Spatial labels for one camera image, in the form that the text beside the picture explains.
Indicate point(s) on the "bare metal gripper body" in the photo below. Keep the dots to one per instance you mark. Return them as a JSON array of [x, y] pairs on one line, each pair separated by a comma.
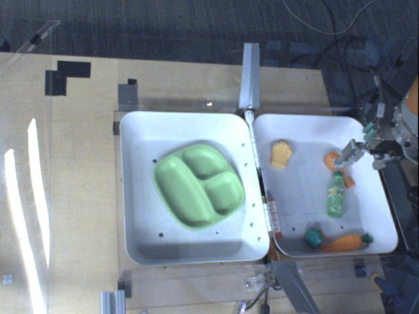
[[407, 142]]

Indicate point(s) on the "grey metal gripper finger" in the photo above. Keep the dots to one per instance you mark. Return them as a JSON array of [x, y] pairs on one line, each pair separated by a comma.
[[384, 160], [350, 152]]

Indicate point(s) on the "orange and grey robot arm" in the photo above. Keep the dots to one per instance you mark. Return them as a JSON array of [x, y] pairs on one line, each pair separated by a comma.
[[413, 97]]

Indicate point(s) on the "orange toy sausage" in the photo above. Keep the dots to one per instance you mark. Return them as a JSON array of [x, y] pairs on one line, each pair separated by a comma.
[[330, 159]]

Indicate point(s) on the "green plastic bottle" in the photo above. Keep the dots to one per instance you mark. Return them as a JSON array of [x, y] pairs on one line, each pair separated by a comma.
[[335, 198]]

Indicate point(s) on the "white plastic tray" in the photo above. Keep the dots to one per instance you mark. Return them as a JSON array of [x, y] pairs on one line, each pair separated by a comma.
[[304, 195], [144, 208]]

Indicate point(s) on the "yellow shell biscuit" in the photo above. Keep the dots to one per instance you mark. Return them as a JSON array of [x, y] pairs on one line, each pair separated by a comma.
[[281, 154]]

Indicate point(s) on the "orange carrot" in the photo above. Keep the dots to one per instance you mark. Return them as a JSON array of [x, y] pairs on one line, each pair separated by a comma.
[[342, 243]]

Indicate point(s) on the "green broccoli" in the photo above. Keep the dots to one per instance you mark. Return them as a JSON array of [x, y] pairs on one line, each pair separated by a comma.
[[313, 238]]

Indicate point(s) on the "thin black and white rod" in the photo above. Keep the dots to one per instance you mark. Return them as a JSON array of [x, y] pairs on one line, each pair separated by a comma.
[[252, 136]]

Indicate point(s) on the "green divided plate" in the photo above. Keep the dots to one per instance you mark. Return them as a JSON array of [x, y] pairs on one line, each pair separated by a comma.
[[183, 188]]

